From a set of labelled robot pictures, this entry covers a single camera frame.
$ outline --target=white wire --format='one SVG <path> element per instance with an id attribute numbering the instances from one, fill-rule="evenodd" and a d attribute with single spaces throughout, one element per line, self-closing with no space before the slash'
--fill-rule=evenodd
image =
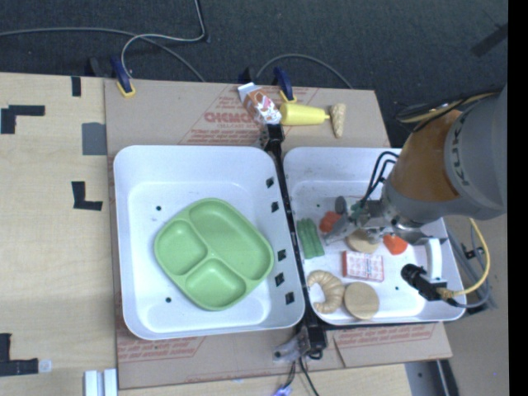
<path id="1" fill-rule="evenodd" d="M 312 57 L 312 56 L 308 56 L 306 54 L 298 54 L 298 53 L 288 53 L 288 54 L 282 54 L 280 56 L 277 56 L 277 57 L 274 57 L 273 59 L 271 60 L 268 60 L 264 66 L 262 66 L 260 68 L 260 70 L 257 72 L 257 75 L 255 75 L 255 80 L 258 80 L 260 78 L 260 76 L 262 75 L 262 72 L 264 72 L 264 70 L 266 70 L 266 68 L 270 65 L 270 64 L 273 64 L 275 63 L 277 60 L 281 60 L 281 59 L 294 59 L 294 58 L 297 58 L 297 59 L 306 59 L 306 60 L 310 60 L 312 62 L 315 62 L 316 64 L 320 64 L 321 66 L 323 66 L 324 68 L 328 69 L 330 72 L 332 72 L 334 75 L 336 75 L 339 79 L 341 79 L 345 85 L 347 85 L 350 89 L 354 89 L 354 87 L 347 81 L 347 79 L 345 77 L 343 77 L 336 69 L 334 69 L 332 66 L 330 66 L 329 64 L 326 64 L 325 62 L 323 62 L 322 60 L 319 60 L 319 59 L 316 59 L 315 57 Z"/>
<path id="2" fill-rule="evenodd" d="M 198 15 L 198 21 L 200 23 L 200 31 L 201 31 L 200 35 L 197 36 L 196 38 L 177 38 L 174 36 L 163 35 L 163 34 L 139 34 L 139 35 L 133 36 L 126 42 L 126 44 L 123 46 L 123 49 L 121 50 L 121 64 L 123 64 L 123 68 L 125 69 L 126 74 L 129 76 L 129 78 L 132 78 L 132 75 L 130 74 L 129 70 L 126 68 L 125 53 L 126 53 L 126 50 L 130 47 L 130 45 L 134 43 L 136 40 L 159 38 L 162 40 L 170 40 L 170 41 L 176 41 L 176 42 L 188 44 L 188 43 L 199 42 L 205 38 L 205 25 L 204 25 L 204 20 L 202 19 L 201 12 L 200 12 L 200 4 L 198 3 L 198 0 L 194 0 L 194 1 L 195 1 L 196 13 Z M 171 50 L 166 49 L 166 48 L 164 50 L 166 50 L 168 53 L 174 55 L 175 57 L 183 61 L 179 55 L 177 55 L 176 53 L 173 53 Z M 187 67 L 190 68 L 194 72 L 194 74 L 202 80 L 202 82 L 205 82 L 205 80 L 198 74 L 198 72 L 196 72 L 190 65 L 187 65 Z"/>

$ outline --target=small carton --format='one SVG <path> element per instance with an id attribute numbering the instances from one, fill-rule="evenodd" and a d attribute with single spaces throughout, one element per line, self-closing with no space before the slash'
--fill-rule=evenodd
<path id="1" fill-rule="evenodd" d="M 281 112 L 273 100 L 253 82 L 238 87 L 240 100 L 248 113 L 261 124 L 278 125 L 281 122 Z"/>
<path id="2" fill-rule="evenodd" d="M 343 276 L 349 279 L 384 280 L 383 258 L 379 254 L 343 251 L 342 268 Z"/>

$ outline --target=cardboard sheet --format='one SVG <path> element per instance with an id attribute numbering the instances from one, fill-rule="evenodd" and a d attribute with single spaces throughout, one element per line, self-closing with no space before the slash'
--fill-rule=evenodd
<path id="1" fill-rule="evenodd" d="M 244 109 L 238 85 L 134 81 L 136 95 L 123 98 L 114 80 L 105 81 L 106 137 L 114 267 L 117 362 L 121 389 L 208 380 L 286 374 L 289 364 L 274 363 L 273 347 L 294 336 L 293 329 L 211 337 L 144 341 L 125 326 L 120 309 L 120 271 L 112 163 L 124 147 L 136 144 L 255 145 L 262 131 Z M 280 105 L 278 87 L 265 87 Z M 346 104 L 343 136 L 330 121 L 285 127 L 283 151 L 299 146 L 388 147 L 380 109 L 372 91 L 295 87 L 299 103 L 327 110 Z M 323 359 L 310 370 L 383 365 L 451 356 L 441 323 L 328 332 Z"/>

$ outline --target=cable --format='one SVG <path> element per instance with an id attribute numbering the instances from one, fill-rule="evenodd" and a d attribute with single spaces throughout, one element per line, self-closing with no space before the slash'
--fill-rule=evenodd
<path id="1" fill-rule="evenodd" d="M 281 59 L 292 59 L 292 58 L 297 58 L 297 59 L 306 59 L 306 60 L 310 60 L 312 62 L 315 62 L 316 64 L 320 64 L 321 66 L 323 66 L 324 68 L 328 69 L 330 72 L 332 72 L 334 75 L 336 75 L 339 79 L 341 79 L 350 89 L 353 89 L 354 87 L 336 70 L 334 69 L 332 66 L 330 66 L 329 64 L 326 64 L 324 63 L 322 60 L 319 60 L 319 59 L 316 59 L 312 56 L 308 56 L 306 54 L 298 54 L 298 53 L 288 53 L 288 54 L 282 54 L 280 56 L 277 56 L 277 57 L 274 57 L 273 59 L 271 60 L 268 60 L 264 66 L 261 67 L 261 69 L 257 72 L 257 74 L 255 75 L 255 81 L 257 81 L 260 76 L 262 75 L 262 72 L 264 72 L 264 70 L 266 70 L 266 68 L 270 65 L 270 64 L 273 64 L 275 63 L 277 60 L 281 60 Z"/>
<path id="2" fill-rule="evenodd" d="M 200 4 L 198 3 L 198 0 L 194 0 L 194 1 L 195 1 L 196 11 L 198 14 L 198 19 L 199 19 L 200 28 L 201 28 L 201 34 L 197 38 L 184 39 L 184 38 L 171 37 L 168 35 L 135 34 L 134 32 L 122 31 L 122 30 L 117 30 L 113 28 L 101 28 L 101 27 L 91 27 L 91 26 L 65 26 L 65 27 L 59 26 L 59 27 L 51 27 L 51 28 L 34 28 L 34 29 L 26 29 L 26 30 L 5 31 L 5 32 L 0 32 L 0 38 L 14 36 L 14 35 L 40 34 L 40 33 L 53 33 L 53 32 L 98 32 L 98 33 L 105 33 L 105 34 L 125 35 L 125 36 L 131 37 L 131 39 L 125 44 L 125 46 L 123 47 L 123 50 L 121 51 L 121 63 L 123 64 L 124 67 L 125 67 L 125 63 L 124 63 L 125 51 L 128 49 L 130 44 L 132 44 L 132 42 L 134 42 L 135 40 L 142 40 L 151 45 L 155 45 L 161 50 L 166 51 L 173 57 L 177 58 L 178 60 L 180 60 L 180 62 L 185 64 L 202 82 L 206 82 L 206 80 L 198 73 L 198 71 L 196 71 L 196 69 L 194 69 L 179 54 L 175 53 L 168 47 L 149 39 L 149 36 L 150 36 L 150 37 L 155 37 L 155 38 L 163 38 L 166 40 L 181 41 L 181 42 L 186 42 L 186 43 L 198 42 L 200 40 L 203 40 L 206 37 L 205 24 L 203 22 L 203 18 L 201 15 Z M 125 70 L 127 74 L 129 74 L 130 76 L 128 69 L 125 68 Z"/>
<path id="3" fill-rule="evenodd" d="M 462 248 L 460 243 L 456 240 L 456 238 L 454 237 L 453 233 L 449 229 L 447 230 L 447 234 L 448 234 L 449 240 L 451 242 L 451 246 L 453 247 L 453 250 L 456 252 L 456 255 L 458 255 L 458 257 L 460 259 L 464 259 L 465 253 L 464 253 L 464 249 Z M 484 262 L 482 260 L 481 255 L 480 255 L 480 251 L 477 249 L 477 244 L 475 242 L 475 236 L 474 235 L 475 235 L 474 229 L 471 228 L 471 243 L 473 245 L 473 251 L 474 251 L 474 254 L 475 254 L 475 256 L 476 256 L 476 258 L 478 260 L 478 263 L 484 269 L 485 265 L 484 265 Z M 477 307 L 480 307 L 480 306 L 486 304 L 491 298 L 491 286 L 489 284 L 488 278 L 486 278 L 486 281 L 484 282 L 484 286 L 485 286 L 484 294 L 480 296 L 480 299 L 477 302 L 474 302 L 472 304 L 462 304 L 462 303 L 457 302 L 456 300 L 453 299 L 453 300 L 450 301 L 450 304 L 455 306 L 455 307 L 457 307 L 457 308 L 464 308 L 464 309 L 477 308 Z"/>
<path id="4" fill-rule="evenodd" d="M 437 291 L 438 291 L 438 293 L 440 294 L 440 296 L 441 296 L 441 298 L 443 300 L 453 299 L 456 296 L 461 296 L 461 295 L 466 295 L 468 293 L 471 293 L 471 292 L 475 291 L 476 289 L 478 289 L 486 281 L 486 279 L 488 278 L 489 269 L 490 269 L 490 266 L 491 266 L 491 259 L 490 259 L 490 256 L 489 256 L 488 245 L 486 244 L 486 241 L 484 240 L 484 237 L 483 237 L 482 233 L 480 232 L 480 229 L 477 226 L 477 224 L 475 223 L 475 221 L 473 219 L 469 218 L 469 222 L 471 223 L 471 226 L 474 228 L 474 231 L 477 234 L 478 239 L 480 240 L 480 242 L 481 242 L 481 244 L 483 246 L 484 259 L 485 259 L 484 272 L 483 272 L 482 276 L 480 277 L 480 279 L 477 280 L 476 283 L 474 283 L 473 285 L 471 285 L 467 289 L 450 290 L 450 289 L 447 289 L 445 287 L 438 288 Z"/>
<path id="5" fill-rule="evenodd" d="M 398 158 L 398 155 L 396 153 L 391 152 L 391 151 L 383 151 L 378 156 L 378 158 L 376 159 L 376 163 L 374 165 L 374 169 L 372 170 L 372 174 L 370 175 L 370 181 L 369 181 L 369 185 L 366 188 L 366 193 L 360 199 L 360 207 L 361 208 L 363 208 L 365 206 L 365 203 L 366 203 L 367 199 L 369 198 L 369 196 L 372 194 L 372 192 L 374 192 L 375 188 L 379 185 L 379 183 L 382 182 L 383 172 L 384 172 L 384 170 L 385 170 L 385 168 L 387 166 L 387 163 L 395 163 L 394 160 L 385 160 L 385 162 L 384 162 L 384 164 L 383 164 L 383 166 L 381 168 L 381 172 L 379 173 L 378 178 L 375 180 L 376 173 L 378 171 L 378 166 L 381 163 L 381 159 L 385 155 L 390 155 L 390 156 L 392 156 L 394 158 Z"/>
<path id="6" fill-rule="evenodd" d="M 436 102 L 433 104 L 427 104 L 427 105 L 420 105 L 418 107 L 412 106 L 403 109 L 400 111 L 396 116 L 395 119 L 399 120 L 403 123 L 414 123 L 418 122 L 420 120 L 425 120 L 431 116 L 436 116 L 439 113 L 448 112 L 455 108 L 455 106 L 458 106 L 461 102 L 472 102 L 477 101 L 485 97 L 490 97 L 492 95 L 498 94 L 501 91 L 501 89 L 491 89 L 481 92 L 475 92 L 470 95 L 465 96 L 458 96 L 453 97 L 450 99 L 447 99 L 442 102 Z"/>
<path id="7" fill-rule="evenodd" d="M 468 104 L 469 102 L 471 102 L 471 106 L 469 107 L 466 107 L 464 109 L 464 111 L 469 111 L 469 110 L 472 110 L 473 107 L 475 107 L 479 101 L 469 101 L 469 100 L 463 100 L 463 101 L 459 101 L 457 102 L 456 104 L 454 105 L 451 105 L 450 106 L 450 109 L 449 110 L 445 110 L 445 111 L 442 111 L 441 113 L 438 113 L 437 115 L 433 115 L 431 117 L 429 117 L 428 119 L 424 120 L 422 123 L 420 123 L 416 128 L 414 128 L 412 130 L 412 132 L 418 132 L 419 130 L 422 130 L 424 129 L 427 125 L 429 125 L 432 121 L 436 120 L 436 119 L 440 119 L 442 116 L 445 116 L 447 115 L 450 111 L 453 111 L 454 109 L 460 107 L 460 106 L 464 106 L 466 104 Z"/>
<path id="8" fill-rule="evenodd" d="M 297 361 L 293 361 L 290 367 L 290 372 L 286 378 L 286 382 L 273 394 L 273 396 L 288 396 L 291 393 L 291 384 L 295 379 L 295 364 Z"/>
<path id="9" fill-rule="evenodd" d="M 312 380 L 310 379 L 310 376 L 308 375 L 308 371 L 304 367 L 302 356 L 299 358 L 299 363 L 300 363 L 300 369 L 303 371 L 304 375 L 306 376 L 306 380 L 308 381 L 310 387 L 312 388 L 313 394 L 315 394 L 315 396 L 319 396 L 319 393 L 317 393 L 317 390 L 315 389 L 314 383 L 312 383 Z"/>
<path id="10" fill-rule="evenodd" d="M 121 63 L 123 64 L 123 68 L 125 68 L 126 74 L 129 75 L 130 78 L 132 78 L 132 76 L 129 70 L 126 68 L 125 53 L 126 53 L 126 50 L 130 47 L 130 45 L 136 40 L 144 40 L 145 38 L 160 38 L 163 40 L 170 40 L 170 41 L 176 41 L 176 42 L 182 42 L 182 43 L 196 43 L 196 42 L 202 41 L 205 38 L 206 36 L 205 25 L 204 25 L 204 20 L 201 15 L 200 4 L 198 3 L 198 0 L 194 0 L 194 1 L 195 1 L 196 13 L 198 15 L 198 22 L 200 23 L 200 32 L 201 32 L 200 35 L 197 36 L 196 38 L 177 38 L 177 37 L 173 37 L 169 35 L 162 35 L 162 34 L 140 34 L 140 35 L 133 36 L 132 38 L 130 38 L 130 40 L 126 42 L 126 44 L 123 46 L 123 50 L 121 51 Z M 176 55 L 175 53 L 171 52 L 171 54 L 179 58 L 179 56 Z M 193 68 L 191 68 L 188 65 L 187 67 L 190 68 L 198 78 L 200 78 L 200 75 L 197 72 L 195 72 Z"/>

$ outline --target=black cable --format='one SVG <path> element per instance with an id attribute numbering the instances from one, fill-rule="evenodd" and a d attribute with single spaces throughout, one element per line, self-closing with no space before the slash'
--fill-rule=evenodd
<path id="1" fill-rule="evenodd" d="M 122 31 L 122 30 L 117 30 L 113 28 L 101 28 L 101 27 L 91 27 L 91 26 L 66 26 L 66 27 L 35 28 L 35 29 L 27 29 L 27 30 L 5 31 L 5 32 L 0 32 L 0 38 L 7 37 L 7 36 L 14 36 L 14 35 L 41 34 L 41 33 L 53 33 L 53 32 L 99 32 L 99 33 L 105 33 L 105 34 L 124 35 L 124 36 L 131 37 L 131 39 L 125 44 L 125 47 L 121 51 L 121 62 L 123 63 L 123 66 L 125 66 L 124 57 L 125 57 L 126 48 L 131 44 L 132 40 L 142 40 L 151 45 L 155 45 L 156 47 L 160 48 L 163 51 L 166 51 L 167 53 L 169 53 L 176 59 L 180 60 L 180 62 L 185 64 L 187 68 L 196 75 L 197 78 L 199 78 L 202 82 L 206 82 L 206 80 L 198 73 L 198 71 L 194 69 L 179 54 L 175 53 L 168 47 L 149 39 L 149 37 L 154 37 L 154 38 L 162 38 L 166 40 L 181 41 L 181 42 L 186 42 L 186 43 L 199 42 L 199 41 L 205 40 L 207 38 L 207 34 L 205 31 L 205 24 L 203 22 L 203 17 L 201 15 L 201 9 L 200 9 L 200 3 L 198 0 L 195 0 L 195 5 L 196 5 L 198 20 L 200 22 L 200 29 L 201 29 L 200 36 L 195 39 L 179 39 L 179 38 L 170 37 L 168 35 L 135 34 L 134 32 Z"/>
<path id="2" fill-rule="evenodd" d="M 448 231 L 448 236 L 449 236 L 449 239 L 451 241 L 451 244 L 452 244 L 454 250 L 462 252 L 462 256 L 465 256 L 464 249 L 462 247 L 460 247 L 458 242 L 453 242 L 455 240 L 455 238 L 449 231 Z M 475 254 L 475 257 L 478 260 L 478 263 L 484 269 L 484 262 L 482 260 L 481 255 L 480 255 L 480 252 L 479 252 L 479 250 L 477 248 L 477 243 L 476 243 L 476 238 L 475 238 L 475 235 L 474 235 L 474 228 L 473 227 L 471 228 L 471 244 L 473 246 L 473 252 Z M 456 300 L 451 298 L 448 301 L 448 304 L 453 305 L 453 306 L 455 306 L 457 308 L 464 308 L 464 309 L 471 309 L 471 308 L 481 307 L 482 305 L 486 304 L 489 301 L 489 298 L 491 297 L 491 285 L 489 284 L 489 279 L 488 278 L 484 282 L 484 286 L 485 286 L 484 287 L 484 295 L 482 295 L 477 302 L 474 302 L 472 304 L 462 304 L 462 303 L 457 302 Z"/>
<path id="3" fill-rule="evenodd" d="M 444 99 L 443 101 L 435 101 L 433 103 L 428 103 L 428 104 L 421 104 L 421 105 L 413 105 L 413 106 L 408 106 L 408 107 L 405 107 L 404 109 L 402 109 L 396 116 L 395 118 L 397 120 L 406 120 L 406 119 L 412 119 L 413 117 L 416 117 L 416 116 L 421 116 L 429 111 L 432 111 L 432 110 L 440 110 L 443 106 L 448 106 L 449 104 L 451 104 L 453 101 L 458 101 L 458 100 L 468 100 L 474 96 L 480 96 L 480 95 L 486 95 L 486 94 L 495 94 L 495 93 L 499 93 L 502 89 L 501 88 L 487 88 L 487 89 L 482 89 L 482 90 L 478 90 L 478 91 L 475 91 L 475 92 L 471 92 L 470 94 L 459 94 L 458 96 L 454 96 L 454 97 L 450 97 L 450 98 L 446 98 Z"/>
<path id="4" fill-rule="evenodd" d="M 315 389 L 314 383 L 312 383 L 312 380 L 310 379 L 310 376 L 308 375 L 308 371 L 304 367 L 302 356 L 299 358 L 299 364 L 300 364 L 300 369 L 303 371 L 304 375 L 306 376 L 306 380 L 308 381 L 310 387 L 312 388 L 313 394 L 315 394 L 315 396 L 319 396 L 319 393 L 317 393 L 317 390 Z"/>
<path id="5" fill-rule="evenodd" d="M 277 56 L 277 57 L 274 57 L 273 59 L 270 59 L 268 60 L 264 66 L 262 66 L 260 68 L 260 70 L 257 72 L 257 74 L 255 75 L 255 78 L 254 80 L 257 81 L 260 76 L 262 75 L 262 72 L 264 72 L 264 70 L 266 70 L 266 68 L 270 65 L 270 64 L 273 64 L 275 63 L 277 60 L 281 60 L 281 59 L 306 59 L 306 60 L 310 60 L 316 64 L 320 64 L 321 66 L 323 66 L 324 68 L 328 69 L 330 72 L 332 72 L 334 75 L 336 75 L 339 79 L 341 79 L 345 85 L 347 87 L 349 87 L 350 89 L 353 89 L 354 87 L 336 70 L 334 69 L 332 66 L 330 66 L 329 64 L 326 64 L 324 63 L 322 60 L 319 60 L 319 59 L 316 59 L 312 56 L 308 56 L 306 54 L 298 54 L 298 53 L 288 53 L 288 54 L 282 54 L 280 56 Z"/>
<path id="6" fill-rule="evenodd" d="M 282 389 L 287 388 L 290 384 L 293 383 L 295 379 L 295 364 L 296 364 L 296 361 L 293 361 L 291 363 L 290 373 L 288 373 L 288 378 L 286 379 L 286 382 L 281 386 Z"/>
<path id="7" fill-rule="evenodd" d="M 367 199 L 369 198 L 369 196 L 372 194 L 372 192 L 374 191 L 374 189 L 378 186 L 378 184 L 381 182 L 381 177 L 383 175 L 383 172 L 385 170 L 385 167 L 387 165 L 387 163 L 395 163 L 394 160 L 385 160 L 384 162 L 384 165 L 382 166 L 381 168 L 381 172 L 380 174 L 378 175 L 378 178 L 377 180 L 375 179 L 376 178 L 376 173 L 378 172 L 378 167 L 381 163 L 381 159 L 385 156 L 385 155 L 390 155 L 392 157 L 395 157 L 395 158 L 398 158 L 399 156 L 396 154 L 396 153 L 393 153 L 391 151 L 383 151 L 377 158 L 376 160 L 376 163 L 374 165 L 374 169 L 372 170 L 372 174 L 370 175 L 370 180 L 369 180 L 369 185 L 367 186 L 366 188 L 366 193 L 365 195 L 360 199 L 360 207 L 363 208 L 365 206 L 365 203 L 367 201 Z"/>
<path id="8" fill-rule="evenodd" d="M 413 133 L 416 133 L 416 132 L 419 132 L 420 130 L 422 130 L 423 128 L 425 128 L 427 125 L 429 125 L 432 121 L 436 120 L 436 119 L 440 119 L 441 117 L 445 116 L 447 113 L 449 113 L 450 111 L 453 111 L 454 109 L 460 107 L 460 106 L 463 106 L 466 102 L 468 101 L 468 99 L 465 99 L 463 101 L 459 101 L 457 102 L 456 104 L 454 104 L 452 107 L 450 107 L 449 110 L 445 110 L 445 111 L 442 111 L 441 113 L 437 114 L 437 115 L 434 115 L 433 117 L 430 117 L 429 119 L 423 121 L 420 125 L 418 125 L 416 128 L 414 128 L 412 130 Z"/>

